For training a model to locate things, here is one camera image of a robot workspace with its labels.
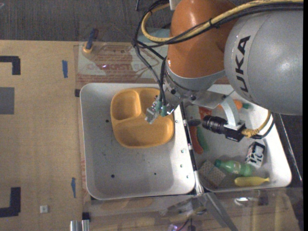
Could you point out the yellow divided plate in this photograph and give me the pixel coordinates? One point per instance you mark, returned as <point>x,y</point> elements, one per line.
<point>142,131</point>

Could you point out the green toy vegetable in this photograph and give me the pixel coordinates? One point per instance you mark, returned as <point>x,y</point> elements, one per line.
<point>202,138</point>

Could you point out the black cylinder on white bracket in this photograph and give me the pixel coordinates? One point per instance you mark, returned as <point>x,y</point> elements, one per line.
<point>216,125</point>

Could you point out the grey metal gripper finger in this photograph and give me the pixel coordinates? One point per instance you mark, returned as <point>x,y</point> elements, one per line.
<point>170,108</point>
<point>151,116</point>

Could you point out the orange carrot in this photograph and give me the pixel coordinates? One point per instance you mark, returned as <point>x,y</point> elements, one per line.
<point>238,104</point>

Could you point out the red toy food piece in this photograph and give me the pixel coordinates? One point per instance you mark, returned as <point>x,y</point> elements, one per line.
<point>205,112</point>

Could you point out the red sausage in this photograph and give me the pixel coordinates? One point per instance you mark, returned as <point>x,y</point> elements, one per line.
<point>196,143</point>

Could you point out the black and white carton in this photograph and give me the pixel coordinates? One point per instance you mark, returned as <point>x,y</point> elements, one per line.
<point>255,155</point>

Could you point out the yellow banana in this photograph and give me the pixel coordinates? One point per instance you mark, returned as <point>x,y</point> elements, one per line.
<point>250,181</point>

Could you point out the small grey can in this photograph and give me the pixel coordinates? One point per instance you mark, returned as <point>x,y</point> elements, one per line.
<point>193,114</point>

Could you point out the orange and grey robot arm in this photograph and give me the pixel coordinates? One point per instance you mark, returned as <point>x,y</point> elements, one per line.
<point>202,44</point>

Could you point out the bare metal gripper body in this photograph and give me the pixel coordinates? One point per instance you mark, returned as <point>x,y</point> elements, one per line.
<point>174,94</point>

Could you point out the thin black and white rod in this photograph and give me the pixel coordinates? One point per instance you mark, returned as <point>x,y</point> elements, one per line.
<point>191,150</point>

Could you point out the green plastic bottle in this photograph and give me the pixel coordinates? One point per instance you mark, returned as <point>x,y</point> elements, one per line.
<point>233,167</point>

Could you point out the white plastic tray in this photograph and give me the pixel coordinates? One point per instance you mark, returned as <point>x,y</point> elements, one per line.
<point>226,150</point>
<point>134,167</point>

